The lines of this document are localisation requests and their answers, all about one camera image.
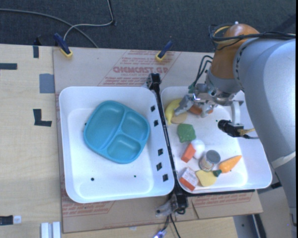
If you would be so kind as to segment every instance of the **blue divided plate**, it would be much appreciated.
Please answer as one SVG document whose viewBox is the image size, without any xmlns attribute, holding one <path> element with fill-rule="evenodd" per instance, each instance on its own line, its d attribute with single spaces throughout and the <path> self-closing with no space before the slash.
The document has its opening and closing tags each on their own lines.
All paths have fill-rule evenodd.
<svg viewBox="0 0 298 238">
<path fill-rule="evenodd" d="M 84 141 L 94 152 L 119 164 L 134 161 L 150 133 L 146 118 L 115 101 L 97 106 L 84 129 Z"/>
</svg>

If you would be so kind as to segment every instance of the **metal can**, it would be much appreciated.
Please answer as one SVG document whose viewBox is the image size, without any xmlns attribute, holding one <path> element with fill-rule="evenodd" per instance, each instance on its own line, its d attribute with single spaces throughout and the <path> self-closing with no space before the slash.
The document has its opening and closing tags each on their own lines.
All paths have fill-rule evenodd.
<svg viewBox="0 0 298 238">
<path fill-rule="evenodd" d="M 200 169 L 208 172 L 221 161 L 219 153 L 215 150 L 209 150 L 205 155 L 199 160 Z"/>
</svg>

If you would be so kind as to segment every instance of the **blue and yellow clamp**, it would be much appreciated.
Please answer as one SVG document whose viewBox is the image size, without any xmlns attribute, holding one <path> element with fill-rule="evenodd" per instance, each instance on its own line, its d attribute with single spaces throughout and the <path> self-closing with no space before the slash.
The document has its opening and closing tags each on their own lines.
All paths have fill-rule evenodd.
<svg viewBox="0 0 298 238">
<path fill-rule="evenodd" d="M 163 48 L 160 52 L 158 52 L 158 54 L 155 55 L 155 59 L 156 59 L 157 61 L 162 61 L 162 60 L 164 59 L 165 55 L 166 55 L 166 52 L 167 52 L 168 50 L 170 50 L 170 49 L 172 48 L 172 46 L 173 46 L 173 42 L 170 40 L 170 41 L 164 46 L 164 48 Z"/>
<path fill-rule="evenodd" d="M 73 55 L 73 52 L 69 49 L 67 43 L 65 40 L 58 34 L 53 35 L 53 39 L 57 42 L 57 44 L 60 47 L 61 52 L 68 58 L 70 58 Z"/>
</svg>

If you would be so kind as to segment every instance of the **table top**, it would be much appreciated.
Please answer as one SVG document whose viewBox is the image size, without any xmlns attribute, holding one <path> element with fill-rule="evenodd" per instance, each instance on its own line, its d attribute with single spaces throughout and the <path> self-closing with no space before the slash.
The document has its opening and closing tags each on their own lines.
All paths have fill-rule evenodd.
<svg viewBox="0 0 298 238">
<path fill-rule="evenodd" d="M 39 75 L 53 74 L 53 47 L 1 45 L 0 216 L 19 215 L 21 224 L 0 226 L 0 237 L 39 237 L 43 222 L 62 222 L 55 94 L 40 94 Z M 51 126 L 34 125 L 34 109 Z M 236 238 L 233 217 L 176 222 L 181 237 Z M 64 238 L 152 237 L 163 224 L 62 234 Z M 174 227 L 166 238 L 176 237 Z"/>
</svg>

